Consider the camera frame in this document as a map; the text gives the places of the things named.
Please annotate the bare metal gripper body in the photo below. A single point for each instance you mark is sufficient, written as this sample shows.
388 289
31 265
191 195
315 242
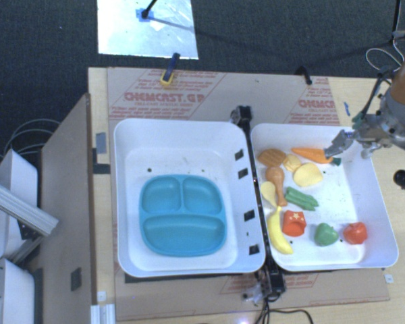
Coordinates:
374 130

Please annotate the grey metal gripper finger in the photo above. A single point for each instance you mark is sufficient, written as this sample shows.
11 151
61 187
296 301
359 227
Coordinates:
368 151
337 144

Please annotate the orange carrot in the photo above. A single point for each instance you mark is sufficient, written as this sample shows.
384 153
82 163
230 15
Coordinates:
310 154

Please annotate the pale yellow potato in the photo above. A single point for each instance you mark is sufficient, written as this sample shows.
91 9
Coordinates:
308 175

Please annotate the white plastic tray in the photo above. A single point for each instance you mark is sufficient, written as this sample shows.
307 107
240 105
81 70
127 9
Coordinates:
351 194
189 147

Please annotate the small yellow toy food piece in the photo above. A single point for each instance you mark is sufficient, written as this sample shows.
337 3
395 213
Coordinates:
292 163

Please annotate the green beans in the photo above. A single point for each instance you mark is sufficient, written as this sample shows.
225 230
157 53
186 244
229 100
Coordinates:
300 198

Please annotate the brown waffle biscuit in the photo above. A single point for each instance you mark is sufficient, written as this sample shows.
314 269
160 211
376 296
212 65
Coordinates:
271 157

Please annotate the brown chicken drumstick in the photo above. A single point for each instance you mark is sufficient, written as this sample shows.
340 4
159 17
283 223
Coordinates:
276 179

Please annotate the red tomato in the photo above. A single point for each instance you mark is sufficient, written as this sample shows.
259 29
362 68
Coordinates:
355 233

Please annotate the yellow pear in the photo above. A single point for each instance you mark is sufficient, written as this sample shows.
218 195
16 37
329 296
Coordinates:
268 191

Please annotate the green bell pepper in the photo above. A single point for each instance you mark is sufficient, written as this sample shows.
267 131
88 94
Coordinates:
325 235

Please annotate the thin black and white rod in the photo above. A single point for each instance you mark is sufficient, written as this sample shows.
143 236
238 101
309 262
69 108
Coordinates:
256 187

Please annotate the yellow banana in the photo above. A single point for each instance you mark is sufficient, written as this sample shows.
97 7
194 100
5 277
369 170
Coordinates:
277 235

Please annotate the brown cardboard board red print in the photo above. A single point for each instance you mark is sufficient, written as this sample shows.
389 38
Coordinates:
206 94

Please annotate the blue divided plate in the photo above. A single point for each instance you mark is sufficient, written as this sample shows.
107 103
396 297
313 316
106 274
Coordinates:
182 228

